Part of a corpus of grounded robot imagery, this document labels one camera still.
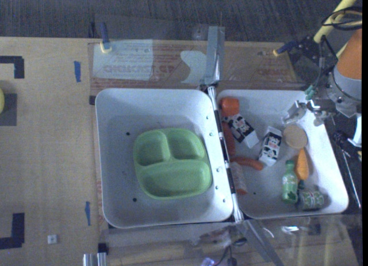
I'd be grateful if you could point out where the green divided plate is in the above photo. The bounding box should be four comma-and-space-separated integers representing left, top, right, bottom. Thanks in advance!
132, 127, 213, 200

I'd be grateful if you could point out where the round beige biscuit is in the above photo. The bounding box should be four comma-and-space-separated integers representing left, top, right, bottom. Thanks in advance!
282, 124, 309, 149

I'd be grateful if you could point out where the cow print milk carton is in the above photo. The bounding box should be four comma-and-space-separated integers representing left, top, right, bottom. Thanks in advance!
258, 126, 283, 168
222, 113, 260, 149

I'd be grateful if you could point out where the orange carrot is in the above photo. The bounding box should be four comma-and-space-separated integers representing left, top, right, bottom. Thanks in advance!
295, 147, 311, 189

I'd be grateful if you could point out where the orange box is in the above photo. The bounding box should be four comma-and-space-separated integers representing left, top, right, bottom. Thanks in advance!
220, 97, 240, 118

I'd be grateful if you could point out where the thin black and white rod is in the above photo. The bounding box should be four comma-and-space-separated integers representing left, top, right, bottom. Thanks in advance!
206, 85, 244, 223

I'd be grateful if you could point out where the white plastic tray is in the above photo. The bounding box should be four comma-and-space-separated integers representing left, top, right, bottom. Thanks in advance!
215, 89, 350, 220
94, 87, 235, 229

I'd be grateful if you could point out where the brown cardboard board red print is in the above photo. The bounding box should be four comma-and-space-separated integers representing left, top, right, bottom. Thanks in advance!
87, 39, 306, 231

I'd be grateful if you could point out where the orange red sausage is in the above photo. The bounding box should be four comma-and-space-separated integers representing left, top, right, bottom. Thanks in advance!
220, 121, 237, 159
229, 156, 265, 172

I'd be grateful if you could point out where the green can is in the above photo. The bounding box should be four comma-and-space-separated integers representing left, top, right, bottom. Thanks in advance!
297, 188, 325, 212

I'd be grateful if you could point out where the pink and orange packet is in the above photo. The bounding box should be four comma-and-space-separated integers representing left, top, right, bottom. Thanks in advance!
229, 161, 248, 196

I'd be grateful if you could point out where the green plastic bottle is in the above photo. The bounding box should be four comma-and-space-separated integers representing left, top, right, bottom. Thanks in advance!
281, 159, 299, 205

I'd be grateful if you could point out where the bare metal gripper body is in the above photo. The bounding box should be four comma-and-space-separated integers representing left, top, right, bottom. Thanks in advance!
306, 82, 360, 117

